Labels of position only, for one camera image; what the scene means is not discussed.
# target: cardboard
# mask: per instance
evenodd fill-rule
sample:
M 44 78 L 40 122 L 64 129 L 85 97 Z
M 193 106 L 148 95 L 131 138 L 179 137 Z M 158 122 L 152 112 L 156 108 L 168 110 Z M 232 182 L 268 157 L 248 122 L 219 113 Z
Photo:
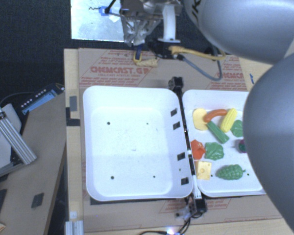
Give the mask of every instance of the cardboard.
M 182 225 L 183 219 L 176 218 L 175 214 L 185 207 L 184 199 L 102 203 L 90 198 L 85 188 L 83 92 L 91 85 L 166 88 L 168 81 L 173 76 L 183 77 L 184 92 L 189 89 L 246 91 L 247 87 L 239 58 L 227 56 L 221 62 L 223 80 L 212 82 L 186 63 L 177 60 L 160 60 L 157 68 L 136 67 L 132 62 L 133 52 L 127 50 L 79 49 L 78 52 L 69 51 L 67 54 L 76 55 L 78 58 L 76 69 L 79 69 L 79 95 L 77 96 L 80 102 L 84 231 L 90 233 Z M 212 76 L 218 76 L 216 62 L 191 55 L 186 56 Z M 151 53 L 143 53 L 143 59 L 150 57 L 152 57 Z M 72 94 L 69 96 L 75 96 L 74 93 L 76 91 L 72 89 Z M 76 206 L 75 200 L 70 199 L 70 202 L 73 206 Z M 207 207 L 207 213 L 199 219 L 192 220 L 192 224 L 281 217 L 266 195 L 207 199 Z

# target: empty white tray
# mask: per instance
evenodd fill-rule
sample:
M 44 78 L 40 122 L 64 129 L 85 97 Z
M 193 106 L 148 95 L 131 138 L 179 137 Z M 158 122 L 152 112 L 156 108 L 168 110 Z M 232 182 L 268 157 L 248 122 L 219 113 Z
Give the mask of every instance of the empty white tray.
M 248 92 L 204 90 L 186 91 L 183 95 L 183 105 L 190 142 L 192 140 L 197 140 L 203 145 L 205 145 L 206 142 L 218 142 L 209 130 L 200 131 L 195 129 L 193 123 L 193 111 L 196 108 L 206 109 L 207 112 L 216 109 L 229 110 L 231 108 L 235 108 L 238 111 L 236 119 L 242 120 L 247 95 Z M 212 122 L 220 126 L 221 117 L 213 118 Z M 212 163 L 212 176 L 210 177 L 210 180 L 197 180 L 199 190 L 210 197 L 265 194 L 249 162 L 248 155 L 238 151 L 238 143 L 243 138 L 235 137 L 231 131 L 226 134 L 230 137 L 230 139 L 225 144 L 222 144 L 224 157 L 216 161 L 205 159 L 204 156 L 201 159 L 201 161 Z M 246 170 L 246 172 L 243 173 L 242 178 L 229 181 L 216 177 L 216 172 L 221 167 L 235 164 L 239 164 L 243 170 Z
M 83 95 L 86 187 L 99 201 L 183 198 L 193 189 L 177 96 L 89 87 Z

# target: metal frame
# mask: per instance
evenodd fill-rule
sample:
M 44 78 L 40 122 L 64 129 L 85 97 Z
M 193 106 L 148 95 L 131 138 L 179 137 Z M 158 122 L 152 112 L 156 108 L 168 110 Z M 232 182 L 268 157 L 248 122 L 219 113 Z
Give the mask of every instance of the metal frame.
M 27 146 L 24 142 L 20 133 L 13 127 L 10 120 L 6 117 L 4 111 L 0 107 L 0 132 L 10 143 L 15 153 L 18 155 L 20 160 L 24 165 L 28 165 L 33 162 L 37 156 L 34 152 Z M 14 165 L 13 163 L 8 164 L 7 166 L 0 169 L 0 176 L 13 171 L 16 168 L 19 168 L 22 164 Z

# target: blue sticker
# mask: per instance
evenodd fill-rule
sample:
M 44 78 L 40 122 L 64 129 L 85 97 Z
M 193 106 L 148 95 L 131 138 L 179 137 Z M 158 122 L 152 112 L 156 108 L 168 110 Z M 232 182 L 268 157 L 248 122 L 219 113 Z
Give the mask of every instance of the blue sticker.
M 106 17 L 106 16 L 109 16 L 109 14 L 106 14 L 104 12 L 104 9 L 107 8 L 107 6 L 102 6 L 99 8 L 99 13 L 103 16 L 103 17 Z
M 250 76 L 251 83 L 254 84 L 253 75 L 250 73 L 249 76 Z

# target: toy vegetable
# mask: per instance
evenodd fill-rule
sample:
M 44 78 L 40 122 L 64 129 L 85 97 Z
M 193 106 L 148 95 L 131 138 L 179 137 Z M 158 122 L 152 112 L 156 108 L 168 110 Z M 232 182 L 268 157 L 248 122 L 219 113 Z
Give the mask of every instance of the toy vegetable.
M 195 160 L 199 160 L 202 158 L 202 155 L 206 152 L 205 147 L 202 145 L 201 142 L 197 140 L 193 140 L 191 142 L 192 154 Z
M 243 123 L 241 120 L 236 120 L 231 128 L 234 136 L 240 138 L 243 136 Z
M 217 177 L 226 180 L 238 180 L 242 178 L 245 171 L 246 170 L 242 170 L 242 168 L 238 164 L 232 164 L 220 169 L 217 172 Z
M 205 154 L 206 159 L 218 160 L 224 157 L 223 147 L 216 142 L 206 143 L 205 148 L 206 148 L 206 154 Z
M 215 125 L 212 121 L 207 123 L 209 130 L 217 137 L 220 143 L 227 142 L 230 138 L 222 131 L 219 127 Z
M 220 129 L 223 132 L 228 132 L 232 128 L 232 125 L 235 121 L 236 116 L 237 116 L 236 109 L 232 108 L 231 110 L 229 110 L 221 123 Z

